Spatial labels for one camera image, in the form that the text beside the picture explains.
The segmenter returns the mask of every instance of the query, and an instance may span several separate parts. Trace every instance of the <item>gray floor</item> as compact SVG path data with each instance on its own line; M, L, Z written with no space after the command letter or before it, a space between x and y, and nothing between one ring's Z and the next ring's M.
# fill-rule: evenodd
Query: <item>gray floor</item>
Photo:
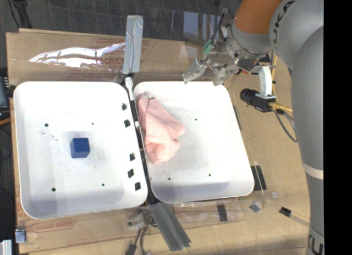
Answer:
M214 0L27 0L32 28L91 34L125 35L129 14L144 17L144 37L186 40L184 12L214 14ZM234 15L239 0L222 0ZM19 21L13 7L14 15ZM8 0L0 0L0 69L7 68L6 32L18 31ZM14 199L9 125L0 127L0 241L12 238Z

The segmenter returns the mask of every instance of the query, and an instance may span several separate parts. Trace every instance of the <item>cardboard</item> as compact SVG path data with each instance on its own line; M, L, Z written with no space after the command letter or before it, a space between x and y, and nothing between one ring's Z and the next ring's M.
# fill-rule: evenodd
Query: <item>cardboard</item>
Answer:
M92 80L94 76L90 76L92 72L88 69L77 72L80 68L31 63L29 59L40 53L67 47L98 49L121 43L123 40L124 37L118 36L27 29L20 29L19 33L8 33L10 84L17 86L29 80ZM196 47L182 41L145 39L142 49L141 72L135 75L135 84L142 81L182 80L182 73L187 72L189 64L193 61L187 56L195 56L197 53L194 50ZM117 51L115 56L121 58L121 51ZM109 68L104 67L105 71L116 71L122 68L123 62L108 62L108 65ZM116 79L116 73L101 72L99 66L93 70L100 73L101 81ZM267 189L254 191L247 197L236 199L175 205L175 214L191 238L191 253L194 250L197 254L230 254L264 252L279 248L293 250L295 247L304 250L309 223L309 196L298 145L287 137L273 113L261 113L246 106L239 99L243 88L259 88L258 76L233 75L224 86L238 112L250 163L253 166L261 166ZM290 77L287 68L280 62L277 67L277 92L279 102L290 107ZM10 110L17 223L18 228L27 231L26 242L19 244L20 253L124 254L137 233L135 228L129 228L128 219L137 216L140 213L139 208L48 220L36 220L26 215L20 200L12 99ZM228 218L226 223L221 222L218 203L225 206ZM250 209L253 203L259 207L260 212L256 213ZM281 215L278 211L282 206L292 210L295 218L289 219ZM148 250L167 253L167 245L158 229L151 227L148 234ZM189 252L183 250L177 254Z

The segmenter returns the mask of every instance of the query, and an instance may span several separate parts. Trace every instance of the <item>white tray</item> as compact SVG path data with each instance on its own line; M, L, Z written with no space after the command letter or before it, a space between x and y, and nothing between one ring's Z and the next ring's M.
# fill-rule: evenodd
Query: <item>white tray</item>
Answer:
M62 217L144 203L146 180L123 87L25 82L15 89L14 110L21 202L29 216ZM125 120L131 125L125 127ZM71 158L75 137L89 139L88 157Z
M164 163L148 161L155 196L162 202L193 202L248 195L254 178L229 93L212 82L142 82L134 89L152 95L181 121L181 147Z

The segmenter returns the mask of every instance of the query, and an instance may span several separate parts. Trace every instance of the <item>pink towel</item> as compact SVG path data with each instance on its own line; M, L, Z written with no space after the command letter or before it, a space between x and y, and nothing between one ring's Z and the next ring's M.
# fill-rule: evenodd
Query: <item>pink towel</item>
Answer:
M145 150L153 164L170 160L180 148L178 137L185 126L174 119L158 102L142 95L137 100L141 127L145 130Z

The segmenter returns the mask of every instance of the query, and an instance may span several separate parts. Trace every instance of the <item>blue block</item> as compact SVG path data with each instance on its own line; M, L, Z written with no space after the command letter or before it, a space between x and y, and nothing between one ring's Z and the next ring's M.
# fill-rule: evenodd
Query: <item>blue block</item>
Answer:
M70 148L72 158L84 158L90 153L88 138L73 138Z

